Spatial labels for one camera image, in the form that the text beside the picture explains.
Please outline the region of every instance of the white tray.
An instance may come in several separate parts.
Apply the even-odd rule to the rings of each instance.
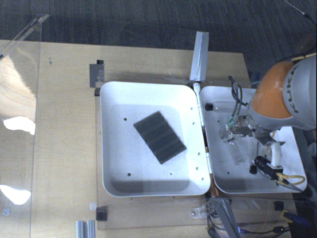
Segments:
[[[184,85],[101,88],[103,184],[113,196],[201,195],[210,187],[195,93]],[[186,150],[160,164],[133,124],[160,111]]]
[[[255,89],[243,88],[243,101],[249,102],[255,93]],[[276,183],[261,172],[256,175],[249,173],[252,160],[256,157],[257,141],[253,137],[241,138],[238,135],[238,147],[243,161],[238,163],[234,147],[224,143],[219,133],[224,130],[226,120],[231,115],[235,102],[231,96],[231,87],[207,86],[201,90],[201,101],[204,107],[206,103],[212,103],[213,111],[203,110],[206,134],[211,157],[212,173],[217,187],[225,193],[296,193],[298,191],[277,186]],[[240,115],[246,113],[242,108]],[[304,176],[305,171],[297,148],[292,127],[283,127],[275,133],[276,141],[285,142],[281,146],[281,166],[286,175]],[[265,152],[265,147],[260,144],[260,152]],[[307,182],[297,187],[304,190]]]

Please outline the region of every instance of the dark rectangular pad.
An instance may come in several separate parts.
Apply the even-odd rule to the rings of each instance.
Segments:
[[[144,118],[133,126],[161,164],[186,150],[160,112]]]

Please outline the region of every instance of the wooden table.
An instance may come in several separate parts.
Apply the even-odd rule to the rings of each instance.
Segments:
[[[95,219],[96,212],[90,210],[90,205],[97,202],[96,110],[94,89],[89,87],[89,64],[104,60],[106,71],[187,78],[192,55],[193,51],[183,50],[41,43],[32,238],[73,238],[77,220]],[[248,84],[243,55],[209,52],[208,81],[223,82],[229,74]],[[209,236],[206,226],[197,225],[96,230],[96,237]]]

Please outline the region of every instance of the glass panel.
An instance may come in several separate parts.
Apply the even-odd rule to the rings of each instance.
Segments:
[[[30,237],[42,17],[0,41],[0,237]]]

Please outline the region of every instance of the gray carpet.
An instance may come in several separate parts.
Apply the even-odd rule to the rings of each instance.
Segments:
[[[289,0],[316,22],[317,0]],[[0,38],[12,39],[37,14],[50,14],[43,41],[242,52],[260,76],[278,60],[311,49],[316,28],[284,0],[0,0]]]

